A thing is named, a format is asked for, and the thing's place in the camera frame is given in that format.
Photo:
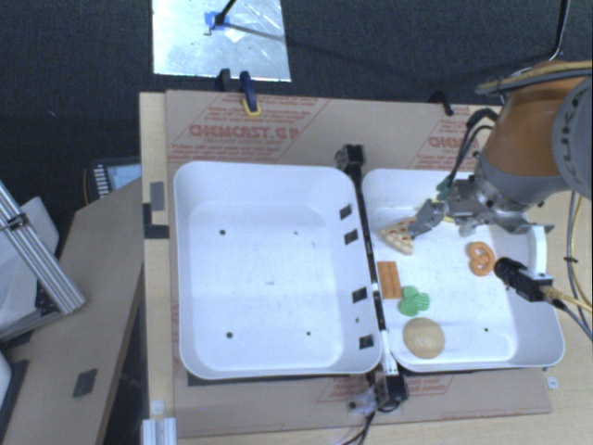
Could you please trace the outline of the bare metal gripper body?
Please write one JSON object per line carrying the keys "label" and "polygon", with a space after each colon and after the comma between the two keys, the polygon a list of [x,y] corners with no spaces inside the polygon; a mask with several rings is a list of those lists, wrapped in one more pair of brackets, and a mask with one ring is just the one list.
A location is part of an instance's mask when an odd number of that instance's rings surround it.
{"label": "bare metal gripper body", "polygon": [[526,206],[502,195],[487,179],[456,180],[448,192],[447,216],[461,236],[473,235],[482,225],[496,225],[511,235],[524,234],[532,224]]}

